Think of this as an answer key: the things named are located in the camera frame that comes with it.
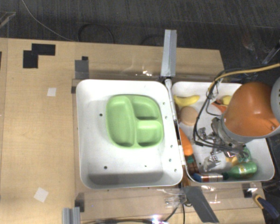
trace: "white paper square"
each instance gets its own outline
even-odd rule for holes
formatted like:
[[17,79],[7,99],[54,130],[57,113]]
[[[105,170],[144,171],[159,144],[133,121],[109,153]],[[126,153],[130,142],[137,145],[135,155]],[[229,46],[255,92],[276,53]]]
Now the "white paper square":
[[57,90],[57,88],[49,88],[47,96],[51,96],[51,97],[56,96],[56,90]]
[[46,190],[44,190],[42,188],[38,188],[38,190],[36,191],[36,194],[34,195],[34,198],[36,200],[44,203],[48,194],[49,194],[49,192],[47,192]]

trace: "black wire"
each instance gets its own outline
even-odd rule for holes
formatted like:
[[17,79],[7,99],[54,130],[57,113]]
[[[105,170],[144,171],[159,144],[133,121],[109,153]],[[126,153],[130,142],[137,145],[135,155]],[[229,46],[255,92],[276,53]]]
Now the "black wire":
[[115,44],[115,39],[114,39],[114,36],[111,32],[111,30],[107,27],[107,26],[104,26],[104,25],[100,25],[100,24],[96,24],[96,23],[87,23],[87,24],[84,24],[82,25],[80,28],[79,28],[79,31],[78,31],[78,41],[80,42],[81,41],[81,33],[83,32],[83,30],[88,27],[88,26],[98,26],[98,27],[101,27],[101,28],[104,28],[107,30],[109,36],[111,37],[111,40],[112,40],[112,43]]
[[84,224],[104,224],[104,223],[102,223],[102,222],[86,222]]
[[213,114],[211,112],[209,112],[209,106],[210,106],[210,100],[208,101],[207,105],[206,105],[206,112],[209,114],[209,115],[212,115],[212,116],[220,116],[220,114]]
[[123,222],[137,222],[137,223],[151,223],[149,220],[137,220],[137,219],[125,219],[125,220],[116,220],[117,223]]
[[157,34],[154,34],[154,35],[148,35],[148,36],[146,36],[146,37],[144,37],[144,38],[142,39],[142,41],[140,42],[140,44],[139,44],[139,45],[143,45],[143,44],[144,44],[144,42],[146,42],[148,39],[150,39],[150,38],[154,38],[154,37],[161,37],[161,38],[163,38],[163,39],[164,39],[164,35],[157,35]]
[[199,119],[200,119],[200,116],[201,116],[201,114],[202,114],[202,112],[203,112],[203,110],[204,110],[204,108],[205,108],[205,106],[206,106],[208,100],[211,99],[211,95],[212,95],[212,93],[213,93],[213,91],[214,91],[214,86],[215,86],[215,85],[217,85],[217,82],[215,82],[215,83],[213,84],[213,86],[210,88],[210,92],[209,92],[209,94],[207,95],[207,98],[206,98],[205,102],[203,103],[202,108],[200,109],[199,114],[198,114],[198,116],[197,116],[197,118],[196,118],[196,122],[195,122],[194,129],[193,129],[193,139],[194,139],[194,142],[195,142],[195,143],[196,143],[196,135],[197,135],[197,137],[198,137],[201,141],[203,141],[203,142],[205,142],[205,143],[207,143],[207,144],[210,144],[210,145],[214,146],[213,143],[210,143],[210,142],[208,142],[208,141],[206,141],[206,140],[204,140],[203,138],[200,137],[200,135],[199,135],[199,133],[198,133],[198,131],[197,131],[197,124],[198,124],[198,121],[199,121]]
[[186,207],[192,207],[191,203],[184,204]]
[[182,212],[183,212],[183,224],[186,223],[186,213],[185,213],[185,207],[182,204]]
[[164,222],[168,221],[176,212],[176,210],[178,209],[178,206],[173,210],[173,212],[164,220]]

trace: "yellow cable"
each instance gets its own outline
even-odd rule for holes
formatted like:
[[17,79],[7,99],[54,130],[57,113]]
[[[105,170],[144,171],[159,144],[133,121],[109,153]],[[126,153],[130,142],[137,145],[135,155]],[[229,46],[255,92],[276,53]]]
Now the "yellow cable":
[[265,66],[265,67],[259,67],[256,69],[251,69],[251,70],[239,70],[239,71],[233,71],[233,72],[229,72],[226,74],[223,74],[219,77],[217,77],[211,84],[209,87],[209,90],[211,89],[211,87],[215,84],[216,81],[218,81],[219,79],[222,79],[224,77],[227,76],[231,76],[231,75],[236,75],[236,74],[243,74],[243,73],[254,73],[254,72],[260,72],[260,71],[265,71],[265,70],[271,70],[274,68],[280,67],[280,63],[274,64],[274,65],[269,65],[269,66]]

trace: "banana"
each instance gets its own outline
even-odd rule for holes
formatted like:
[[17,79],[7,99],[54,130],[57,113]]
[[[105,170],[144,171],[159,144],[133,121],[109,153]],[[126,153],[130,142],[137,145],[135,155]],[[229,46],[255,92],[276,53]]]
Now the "banana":
[[225,95],[221,98],[221,101],[222,101],[222,104],[223,105],[229,105],[230,103],[230,100],[231,100],[231,97],[230,95]]
[[199,95],[192,95],[190,97],[178,97],[176,95],[173,96],[173,99],[177,105],[180,107],[188,106],[195,104],[199,100]]

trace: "green divided plate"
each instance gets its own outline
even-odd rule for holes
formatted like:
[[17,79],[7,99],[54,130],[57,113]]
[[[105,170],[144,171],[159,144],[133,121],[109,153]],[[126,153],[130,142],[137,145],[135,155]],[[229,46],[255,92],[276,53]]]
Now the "green divided plate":
[[161,111],[151,98],[141,95],[117,95],[106,107],[108,136],[119,147],[151,147],[164,138]]

